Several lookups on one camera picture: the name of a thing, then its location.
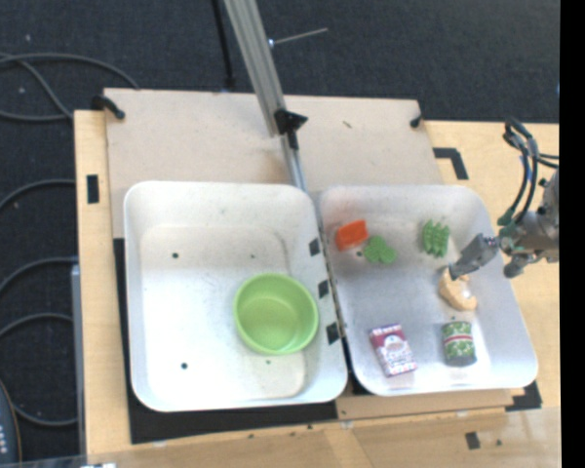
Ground green bowl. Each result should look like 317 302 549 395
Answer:
232 272 321 357

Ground green can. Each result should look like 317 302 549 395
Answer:
441 320 479 367

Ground beige bread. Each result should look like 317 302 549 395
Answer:
437 266 479 311

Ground green broccoli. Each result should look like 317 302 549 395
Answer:
363 235 400 265

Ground orange carrot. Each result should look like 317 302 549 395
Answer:
334 218 371 253

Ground thin black and white rod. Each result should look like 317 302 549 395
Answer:
286 134 348 348

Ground white plastic tray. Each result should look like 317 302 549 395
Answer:
122 179 350 413
317 183 540 398

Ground pale wood board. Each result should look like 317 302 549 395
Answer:
101 88 516 421

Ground red and white carton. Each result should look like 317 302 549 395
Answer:
369 323 419 378

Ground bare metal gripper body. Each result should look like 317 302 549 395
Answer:
509 210 561 264

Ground green grapes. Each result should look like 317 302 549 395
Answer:
421 218 451 257

